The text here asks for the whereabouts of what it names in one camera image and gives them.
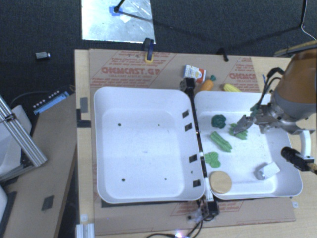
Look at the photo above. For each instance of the round tan biscuit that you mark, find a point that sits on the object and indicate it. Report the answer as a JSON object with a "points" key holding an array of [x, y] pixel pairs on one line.
{"points": [[220, 182]]}

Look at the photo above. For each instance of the white red yellow carton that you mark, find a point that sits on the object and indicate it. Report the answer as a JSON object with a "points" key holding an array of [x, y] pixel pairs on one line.
{"points": [[194, 73]]}

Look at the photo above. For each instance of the thin black and white rod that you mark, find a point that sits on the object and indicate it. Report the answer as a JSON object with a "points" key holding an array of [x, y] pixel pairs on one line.
{"points": [[198, 135]]}

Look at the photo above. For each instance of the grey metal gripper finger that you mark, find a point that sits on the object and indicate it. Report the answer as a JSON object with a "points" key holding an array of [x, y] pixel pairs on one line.
{"points": [[248, 124], [240, 124]]}

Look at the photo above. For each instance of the white and grey packet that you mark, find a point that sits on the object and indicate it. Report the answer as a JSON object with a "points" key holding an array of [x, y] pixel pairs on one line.
{"points": [[268, 170]]}

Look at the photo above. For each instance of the green bean bundle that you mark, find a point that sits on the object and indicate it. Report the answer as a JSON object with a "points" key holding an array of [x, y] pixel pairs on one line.
{"points": [[220, 141]]}

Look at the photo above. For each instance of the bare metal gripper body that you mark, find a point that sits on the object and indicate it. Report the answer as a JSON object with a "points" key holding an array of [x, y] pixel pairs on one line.
{"points": [[268, 119]]}

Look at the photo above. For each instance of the white plastic tray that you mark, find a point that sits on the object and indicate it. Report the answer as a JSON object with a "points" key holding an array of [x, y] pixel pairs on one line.
{"points": [[143, 147], [247, 157]]}

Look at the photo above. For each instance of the black cylinder on white bracket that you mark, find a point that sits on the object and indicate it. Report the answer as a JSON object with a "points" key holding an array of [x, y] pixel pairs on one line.
{"points": [[296, 157]]}

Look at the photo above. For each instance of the yellow corn cob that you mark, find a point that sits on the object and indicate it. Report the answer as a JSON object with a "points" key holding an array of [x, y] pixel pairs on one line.
{"points": [[230, 88]]}

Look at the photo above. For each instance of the green lettuce leaf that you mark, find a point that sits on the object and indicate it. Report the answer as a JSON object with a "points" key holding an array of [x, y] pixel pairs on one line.
{"points": [[242, 135]]}

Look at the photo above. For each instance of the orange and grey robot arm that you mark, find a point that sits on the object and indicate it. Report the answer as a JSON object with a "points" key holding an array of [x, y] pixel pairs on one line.
{"points": [[296, 83]]}

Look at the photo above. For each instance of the green leafy vegetable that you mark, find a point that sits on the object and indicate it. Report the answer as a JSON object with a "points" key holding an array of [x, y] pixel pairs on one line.
{"points": [[212, 159]]}

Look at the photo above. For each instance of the orange carrot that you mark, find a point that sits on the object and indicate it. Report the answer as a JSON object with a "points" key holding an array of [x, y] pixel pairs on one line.
{"points": [[207, 84]]}

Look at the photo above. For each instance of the dark green broccoli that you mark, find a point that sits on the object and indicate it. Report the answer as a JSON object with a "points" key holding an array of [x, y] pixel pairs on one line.
{"points": [[218, 121]]}

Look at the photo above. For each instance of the brown cardboard board red print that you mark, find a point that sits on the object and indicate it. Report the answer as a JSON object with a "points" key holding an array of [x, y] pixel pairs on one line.
{"points": [[138, 71]]}

